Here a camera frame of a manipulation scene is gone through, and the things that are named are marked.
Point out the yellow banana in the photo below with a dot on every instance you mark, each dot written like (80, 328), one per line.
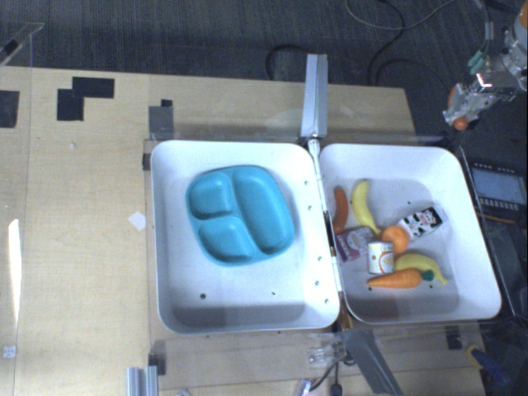
(362, 208)
(416, 261)

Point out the blue divided plate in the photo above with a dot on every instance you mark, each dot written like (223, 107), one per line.
(243, 213)

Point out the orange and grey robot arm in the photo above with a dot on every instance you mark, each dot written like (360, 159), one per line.
(523, 18)

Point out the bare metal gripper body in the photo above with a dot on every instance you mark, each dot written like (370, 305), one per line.
(506, 69)

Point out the white plastic tray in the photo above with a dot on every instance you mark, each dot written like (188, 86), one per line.
(247, 295)
(462, 262)

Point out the white and orange can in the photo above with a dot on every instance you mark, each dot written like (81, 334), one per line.
(380, 258)

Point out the orange carrot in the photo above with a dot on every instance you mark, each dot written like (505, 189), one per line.
(398, 279)

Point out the orange toy fruit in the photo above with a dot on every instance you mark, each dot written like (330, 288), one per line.
(396, 239)

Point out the purple packet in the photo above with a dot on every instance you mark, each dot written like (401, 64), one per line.
(353, 244)

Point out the orange toy sausage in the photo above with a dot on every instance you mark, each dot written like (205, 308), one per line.
(341, 209)

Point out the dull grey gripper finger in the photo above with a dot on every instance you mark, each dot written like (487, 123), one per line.
(474, 109)
(456, 106)

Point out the cow print white carton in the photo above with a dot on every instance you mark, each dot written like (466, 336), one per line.
(425, 221)

